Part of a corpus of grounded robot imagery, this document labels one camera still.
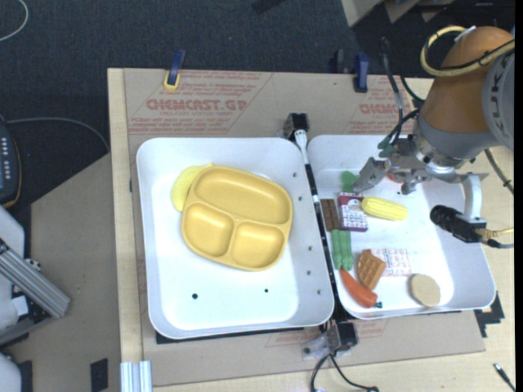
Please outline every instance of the beige round disc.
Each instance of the beige round disc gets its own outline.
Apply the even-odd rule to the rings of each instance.
[[[436,306],[440,303],[440,286],[426,274],[415,274],[410,278],[410,294],[425,306]]]

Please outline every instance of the table surface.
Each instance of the table surface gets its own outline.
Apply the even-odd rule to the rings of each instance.
[[[132,196],[129,192],[130,162],[127,138],[127,114],[123,69],[108,70],[111,156],[113,167],[114,219],[116,259],[118,270],[118,309],[120,318],[120,347],[123,362],[137,363],[143,359],[141,318],[136,281],[136,256]],[[409,79],[410,86],[420,95],[427,94],[431,80]],[[513,152],[504,147],[494,149],[496,159],[513,179]],[[485,156],[478,157],[474,165],[461,171],[473,172],[474,167],[487,164]],[[490,229],[513,226],[513,196],[502,187],[494,172],[482,181],[482,216]],[[503,307],[504,319],[487,326],[485,351],[474,354],[415,359],[390,363],[366,364],[346,367],[343,370],[353,382],[377,385],[380,391],[463,391],[510,390],[498,373],[499,363],[512,383],[516,383],[515,342],[515,282],[514,250],[485,247],[494,282]],[[253,376],[224,381],[171,385],[154,390],[168,391],[306,391],[311,373],[290,372],[277,375]],[[334,368],[321,370],[315,380],[316,387],[328,391],[356,390],[349,386]]]

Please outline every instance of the yellow plate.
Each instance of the yellow plate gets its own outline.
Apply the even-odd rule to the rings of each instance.
[[[293,203],[274,181],[232,167],[204,168],[181,219],[191,250],[224,265],[265,270],[284,252]]]

